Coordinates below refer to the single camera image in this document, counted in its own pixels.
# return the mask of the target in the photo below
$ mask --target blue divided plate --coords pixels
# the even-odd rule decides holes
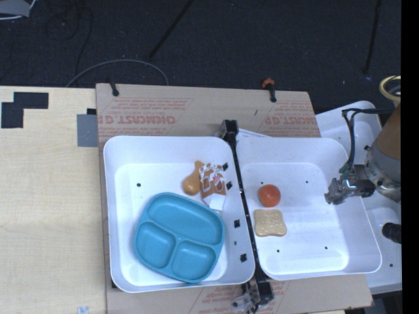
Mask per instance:
[[[223,220],[215,211],[177,194],[159,193],[140,217],[134,251],[152,270],[197,283],[213,271],[224,237]]]

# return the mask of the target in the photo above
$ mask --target bread slice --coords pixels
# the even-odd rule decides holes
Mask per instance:
[[[278,209],[255,210],[255,233],[258,236],[284,236],[287,226]]]

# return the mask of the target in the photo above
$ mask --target tomato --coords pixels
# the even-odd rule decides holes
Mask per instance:
[[[274,207],[281,200],[280,189],[272,184],[266,184],[260,187],[258,195],[262,205],[265,207]]]

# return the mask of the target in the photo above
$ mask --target brown cylinder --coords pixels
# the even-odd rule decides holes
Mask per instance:
[[[377,138],[377,147],[390,158],[401,159],[401,114],[398,104]]]

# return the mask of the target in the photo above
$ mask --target brown pear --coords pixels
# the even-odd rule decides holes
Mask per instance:
[[[201,182],[200,182],[200,176],[199,176],[199,169],[203,165],[204,163],[197,160],[195,162],[194,171],[188,177],[183,179],[182,188],[186,194],[189,194],[190,196],[194,196],[200,191]]]

